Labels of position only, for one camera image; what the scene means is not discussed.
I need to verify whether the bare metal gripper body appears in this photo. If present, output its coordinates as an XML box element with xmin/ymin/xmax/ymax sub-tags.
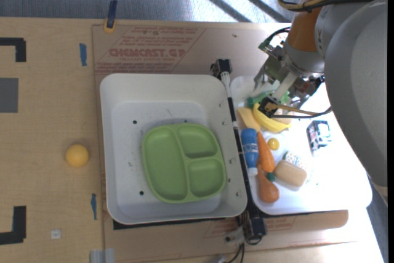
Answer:
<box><xmin>261</xmin><ymin>44</ymin><xmax>324</xmax><ymax>102</ymax></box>

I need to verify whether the pale yellow wedge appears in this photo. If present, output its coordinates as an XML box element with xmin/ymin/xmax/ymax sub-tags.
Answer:
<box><xmin>236</xmin><ymin>107</ymin><xmax>262</xmax><ymax>132</ymax></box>

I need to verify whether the blue bottle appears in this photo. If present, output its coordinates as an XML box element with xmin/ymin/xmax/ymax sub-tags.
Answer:
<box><xmin>240</xmin><ymin>127</ymin><xmax>259</xmax><ymax>177</ymax></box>

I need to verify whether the green divided plate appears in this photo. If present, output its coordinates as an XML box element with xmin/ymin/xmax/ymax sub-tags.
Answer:
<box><xmin>141</xmin><ymin>122</ymin><xmax>228</xmax><ymax>204</ymax></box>

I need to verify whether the green toy vegetable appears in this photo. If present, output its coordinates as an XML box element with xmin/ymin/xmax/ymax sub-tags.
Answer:
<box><xmin>246</xmin><ymin>90</ymin><xmax>291</xmax><ymax>108</ymax></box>

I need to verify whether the orange carrot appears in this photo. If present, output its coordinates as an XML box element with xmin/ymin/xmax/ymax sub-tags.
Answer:
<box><xmin>256</xmin><ymin>131</ymin><xmax>276</xmax><ymax>182</ymax></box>

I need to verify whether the brown cardboard board red print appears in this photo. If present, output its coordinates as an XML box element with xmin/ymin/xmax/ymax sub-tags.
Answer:
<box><xmin>91</xmin><ymin>18</ymin><xmax>370</xmax><ymax>253</ymax></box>

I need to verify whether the tan bread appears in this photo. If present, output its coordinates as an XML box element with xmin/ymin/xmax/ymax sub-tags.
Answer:
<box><xmin>273</xmin><ymin>160</ymin><xmax>308</xmax><ymax>188</ymax></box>

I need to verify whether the yellow banana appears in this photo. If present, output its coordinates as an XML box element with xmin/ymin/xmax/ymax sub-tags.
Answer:
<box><xmin>252</xmin><ymin>102</ymin><xmax>292</xmax><ymax>134</ymax></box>

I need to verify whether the large yellow ball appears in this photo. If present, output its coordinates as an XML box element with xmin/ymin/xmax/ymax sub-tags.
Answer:
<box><xmin>65</xmin><ymin>144</ymin><xmax>90</xmax><ymax>168</ymax></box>

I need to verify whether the black block with thin wires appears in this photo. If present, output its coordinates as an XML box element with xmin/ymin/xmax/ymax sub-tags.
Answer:
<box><xmin>211</xmin><ymin>58</ymin><xmax>233</xmax><ymax>76</ymax></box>
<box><xmin>243</xmin><ymin>214</ymin><xmax>267</xmax><ymax>241</ymax></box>

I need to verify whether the white plastic tray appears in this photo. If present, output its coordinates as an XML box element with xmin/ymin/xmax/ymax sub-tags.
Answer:
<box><xmin>229</xmin><ymin>73</ymin><xmax>374</xmax><ymax>216</ymax></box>
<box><xmin>98</xmin><ymin>72</ymin><xmax>249</xmax><ymax>225</ymax></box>

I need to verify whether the thin black and white rod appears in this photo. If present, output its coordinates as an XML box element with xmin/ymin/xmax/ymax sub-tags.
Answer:
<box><xmin>220</xmin><ymin>70</ymin><xmax>262</xmax><ymax>219</ymax></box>

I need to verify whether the orange pear-shaped toy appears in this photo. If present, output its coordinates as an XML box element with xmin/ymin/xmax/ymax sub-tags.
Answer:
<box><xmin>256</xmin><ymin>163</ymin><xmax>281</xmax><ymax>204</ymax></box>

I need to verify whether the colourful patterned packet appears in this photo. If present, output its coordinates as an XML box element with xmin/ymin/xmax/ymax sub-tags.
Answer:
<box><xmin>283</xmin><ymin>150</ymin><xmax>308</xmax><ymax>171</ymax></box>

